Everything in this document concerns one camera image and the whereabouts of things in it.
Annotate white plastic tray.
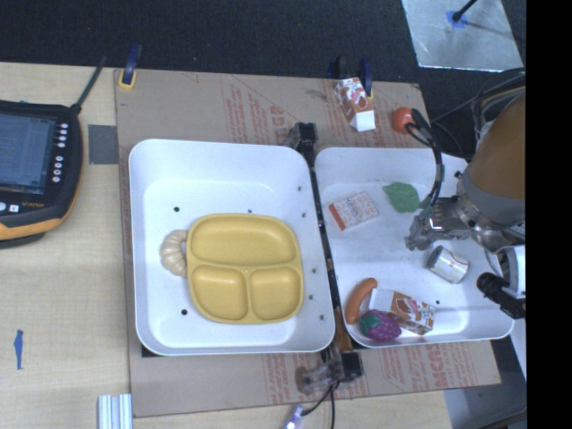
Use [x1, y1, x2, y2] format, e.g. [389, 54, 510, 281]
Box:
[128, 139, 336, 357]
[314, 146, 516, 349]

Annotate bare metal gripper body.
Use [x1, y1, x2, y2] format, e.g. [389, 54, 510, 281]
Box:
[427, 196, 501, 253]

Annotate thin black rod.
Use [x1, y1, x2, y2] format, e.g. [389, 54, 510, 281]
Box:
[302, 139, 355, 358]

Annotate purple grapes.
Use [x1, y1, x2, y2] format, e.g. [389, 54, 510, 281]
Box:
[358, 309, 402, 342]

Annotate brown cardboard board red print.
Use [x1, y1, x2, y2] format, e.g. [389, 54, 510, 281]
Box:
[114, 68, 502, 418]

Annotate orange sausage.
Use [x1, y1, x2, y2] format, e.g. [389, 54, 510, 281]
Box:
[344, 277, 379, 325]

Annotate yellow divided plate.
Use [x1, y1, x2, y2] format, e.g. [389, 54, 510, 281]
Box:
[186, 213, 306, 325]

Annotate small orange and white carton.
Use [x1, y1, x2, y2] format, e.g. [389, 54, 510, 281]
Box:
[328, 190, 380, 232]

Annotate black cylinder on white bracket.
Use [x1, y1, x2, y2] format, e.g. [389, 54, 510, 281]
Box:
[475, 244, 526, 320]

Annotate orange tomato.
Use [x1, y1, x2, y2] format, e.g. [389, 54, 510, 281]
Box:
[392, 106, 419, 134]

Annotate small white can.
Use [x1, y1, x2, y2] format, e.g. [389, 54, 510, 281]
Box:
[425, 245, 471, 285]

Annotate black block with thin wires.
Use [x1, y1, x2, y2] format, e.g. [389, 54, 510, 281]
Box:
[295, 349, 364, 395]
[285, 122, 319, 152]

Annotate green lettuce leaf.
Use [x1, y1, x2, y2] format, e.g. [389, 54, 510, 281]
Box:
[382, 181, 422, 215]

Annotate tall orange and white carton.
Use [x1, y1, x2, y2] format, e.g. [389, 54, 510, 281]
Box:
[333, 77, 375, 132]

